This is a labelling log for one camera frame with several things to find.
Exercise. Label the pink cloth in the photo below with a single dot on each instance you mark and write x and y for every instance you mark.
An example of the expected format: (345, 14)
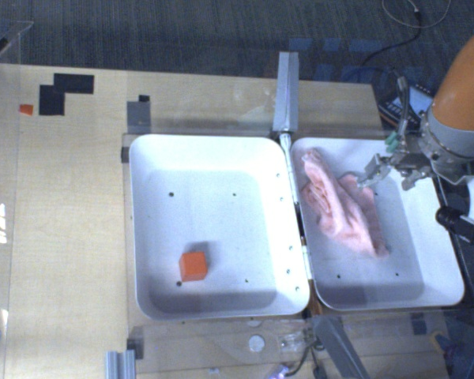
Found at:
(343, 211)

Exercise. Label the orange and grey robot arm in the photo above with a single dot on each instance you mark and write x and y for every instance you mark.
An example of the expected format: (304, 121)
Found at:
(464, 89)

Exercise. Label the orange cube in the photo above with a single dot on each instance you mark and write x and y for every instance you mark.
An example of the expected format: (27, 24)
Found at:
(192, 267)

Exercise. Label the black cylinder on white bracket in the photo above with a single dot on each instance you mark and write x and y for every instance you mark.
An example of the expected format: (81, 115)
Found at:
(458, 217)

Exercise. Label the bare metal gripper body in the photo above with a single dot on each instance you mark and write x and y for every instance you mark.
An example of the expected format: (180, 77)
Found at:
(414, 160)

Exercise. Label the white plastic tray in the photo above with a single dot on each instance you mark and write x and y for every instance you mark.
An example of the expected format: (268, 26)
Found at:
(217, 227)
(414, 251)

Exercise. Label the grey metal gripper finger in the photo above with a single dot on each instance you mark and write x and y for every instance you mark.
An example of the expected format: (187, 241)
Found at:
(414, 177)
(376, 169)

